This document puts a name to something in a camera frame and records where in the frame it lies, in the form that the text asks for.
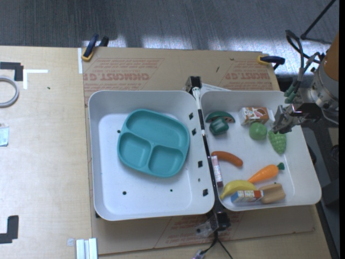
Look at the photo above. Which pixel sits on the green apple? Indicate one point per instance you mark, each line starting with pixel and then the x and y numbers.
pixel 258 131

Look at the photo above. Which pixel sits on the orange and white carton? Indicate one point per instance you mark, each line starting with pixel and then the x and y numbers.
pixel 254 115

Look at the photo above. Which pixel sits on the orange carrot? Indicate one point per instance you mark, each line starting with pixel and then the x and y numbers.
pixel 264 173

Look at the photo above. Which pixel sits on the teal divided plate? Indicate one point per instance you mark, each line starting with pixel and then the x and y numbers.
pixel 153 142

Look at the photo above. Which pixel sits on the green watermelon slice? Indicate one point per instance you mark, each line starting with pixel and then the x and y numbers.
pixel 218 115

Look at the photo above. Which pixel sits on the white paper sheet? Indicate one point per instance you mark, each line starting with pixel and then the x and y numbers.
pixel 213 87

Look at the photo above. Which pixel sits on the white plastic tray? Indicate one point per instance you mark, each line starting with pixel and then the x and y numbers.
pixel 113 193
pixel 256 155

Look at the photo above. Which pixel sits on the green grapes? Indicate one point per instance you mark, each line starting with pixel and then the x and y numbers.
pixel 278 142

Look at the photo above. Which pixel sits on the thin black and white rod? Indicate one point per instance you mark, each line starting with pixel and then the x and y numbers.
pixel 207 150

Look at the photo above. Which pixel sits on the brown cardboard board red print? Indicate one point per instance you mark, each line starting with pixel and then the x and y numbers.
pixel 167 69

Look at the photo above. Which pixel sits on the white tape roll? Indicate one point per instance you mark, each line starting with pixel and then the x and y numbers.
pixel 16 90

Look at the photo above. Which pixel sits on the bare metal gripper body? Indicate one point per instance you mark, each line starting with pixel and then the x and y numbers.
pixel 310 110

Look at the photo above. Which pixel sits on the blue orange white carton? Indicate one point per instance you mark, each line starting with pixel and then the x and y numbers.
pixel 246 196

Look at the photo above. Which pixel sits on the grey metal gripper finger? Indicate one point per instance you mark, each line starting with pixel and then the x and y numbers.
pixel 279 117
pixel 289 123

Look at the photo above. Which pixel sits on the yellow banana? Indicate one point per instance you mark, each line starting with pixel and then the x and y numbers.
pixel 237 186

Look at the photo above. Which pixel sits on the pink and white packet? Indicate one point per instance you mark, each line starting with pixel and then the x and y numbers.
pixel 217 171

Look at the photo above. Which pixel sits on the tan bread bun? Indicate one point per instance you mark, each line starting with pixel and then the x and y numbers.
pixel 273 193

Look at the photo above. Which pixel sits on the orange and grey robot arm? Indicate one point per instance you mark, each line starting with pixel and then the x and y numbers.
pixel 331 61

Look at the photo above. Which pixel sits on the orange sausage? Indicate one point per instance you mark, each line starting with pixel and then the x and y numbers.
pixel 229 157

